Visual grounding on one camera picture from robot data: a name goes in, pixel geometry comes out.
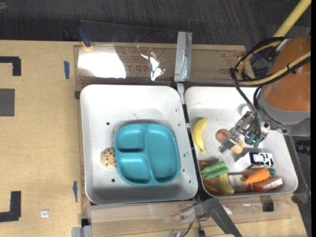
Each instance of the plywood surface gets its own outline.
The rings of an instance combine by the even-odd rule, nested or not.
[[[0,64],[0,88],[15,89],[15,116],[0,117],[0,210],[21,191],[19,221],[0,223],[0,236],[71,236],[80,225],[81,180],[74,43],[0,41],[0,56],[19,56],[22,76]],[[78,183],[78,202],[73,192]],[[49,217],[40,211],[49,209]]]

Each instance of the carrot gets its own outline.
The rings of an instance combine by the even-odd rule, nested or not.
[[[203,182],[203,185],[204,185],[205,189],[208,192],[210,192],[211,194],[213,194],[213,195],[221,195],[221,194],[223,194],[223,192],[220,189],[214,187],[213,185],[211,185],[211,184],[209,184],[207,182]]]
[[[206,162],[204,162],[204,161],[199,161],[199,162],[198,162],[198,166],[199,166],[200,171],[202,171],[202,170],[204,170],[206,167],[208,167],[209,164],[206,163]]]
[[[270,172],[265,169],[261,168],[254,172],[252,175],[250,175],[246,180],[245,183],[250,184],[250,183],[257,183],[261,182],[263,180],[266,180],[270,177]]]
[[[206,182],[206,183],[208,183],[210,185],[213,185],[214,182],[215,182],[215,178],[213,178],[213,179],[206,179],[205,177],[202,177],[202,180],[203,180],[203,182]]]

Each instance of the green vegetable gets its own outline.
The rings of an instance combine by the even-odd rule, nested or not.
[[[273,168],[269,168],[269,172],[270,172],[270,175],[272,176],[276,174],[276,171]]]
[[[219,175],[222,175],[222,174],[225,174],[225,173],[228,173],[229,170],[227,167],[223,167],[223,168],[220,168],[219,170],[216,170],[214,172],[211,172],[211,173],[207,173],[204,177],[206,179],[213,179]]]
[[[216,164],[213,164],[211,166],[208,166],[208,167],[205,167],[203,170],[202,170],[202,175],[203,174],[206,174],[206,173],[211,173],[211,172],[214,172],[216,170],[219,170],[221,168],[225,167],[225,162],[224,161],[219,161],[218,163]]]

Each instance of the banana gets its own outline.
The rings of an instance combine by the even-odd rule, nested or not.
[[[193,130],[192,130],[193,142],[195,145],[197,145],[201,149],[202,152],[205,152],[202,132],[204,128],[206,127],[206,123],[207,123],[207,120],[202,118],[194,124]]]
[[[232,195],[235,193],[233,187],[228,181],[228,174],[224,173],[218,176],[219,187],[225,195]]]

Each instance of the toy carrot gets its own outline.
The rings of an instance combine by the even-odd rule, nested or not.
[[[251,176],[249,176],[246,180],[245,183],[250,184],[250,183],[257,183],[261,182],[263,180],[266,180],[270,177],[270,172],[265,169],[261,168],[254,172]]]

